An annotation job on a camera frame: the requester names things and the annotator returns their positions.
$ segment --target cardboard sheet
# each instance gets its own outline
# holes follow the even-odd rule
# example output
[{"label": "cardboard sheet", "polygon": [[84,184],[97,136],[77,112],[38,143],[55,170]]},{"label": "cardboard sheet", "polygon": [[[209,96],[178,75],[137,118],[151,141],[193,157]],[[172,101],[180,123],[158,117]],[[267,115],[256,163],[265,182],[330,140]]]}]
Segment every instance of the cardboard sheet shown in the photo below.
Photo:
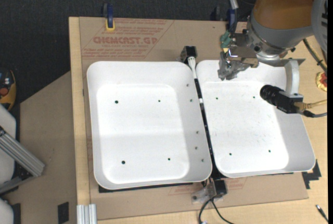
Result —
[{"label": "cardboard sheet", "polygon": [[[115,19],[116,30],[105,29],[103,18],[80,17],[83,93],[91,203],[99,220],[200,209],[190,194],[201,183],[142,190],[99,193],[93,173],[91,122],[86,71],[99,60],[175,61],[186,45],[197,48],[197,62],[218,59],[224,22]],[[226,179],[229,193],[219,207],[300,200],[308,197],[301,173]]]}]

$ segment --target blue clamp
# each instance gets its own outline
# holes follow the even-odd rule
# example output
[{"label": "blue clamp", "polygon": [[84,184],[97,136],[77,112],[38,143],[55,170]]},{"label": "blue clamp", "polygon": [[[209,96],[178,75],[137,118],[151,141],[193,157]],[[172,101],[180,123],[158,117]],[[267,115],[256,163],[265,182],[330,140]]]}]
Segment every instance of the blue clamp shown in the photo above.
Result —
[{"label": "blue clamp", "polygon": [[103,16],[105,19],[105,28],[107,31],[114,31],[116,26],[114,25],[113,19],[113,6],[109,3],[103,5]]}]

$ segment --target black pixelated patch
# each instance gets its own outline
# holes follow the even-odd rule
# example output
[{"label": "black pixelated patch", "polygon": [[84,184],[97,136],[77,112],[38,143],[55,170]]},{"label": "black pixelated patch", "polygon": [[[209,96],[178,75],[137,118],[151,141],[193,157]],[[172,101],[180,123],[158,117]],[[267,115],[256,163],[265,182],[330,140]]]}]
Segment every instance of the black pixelated patch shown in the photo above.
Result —
[{"label": "black pixelated patch", "polygon": [[69,220],[69,203],[58,205],[58,224],[63,224]]}]

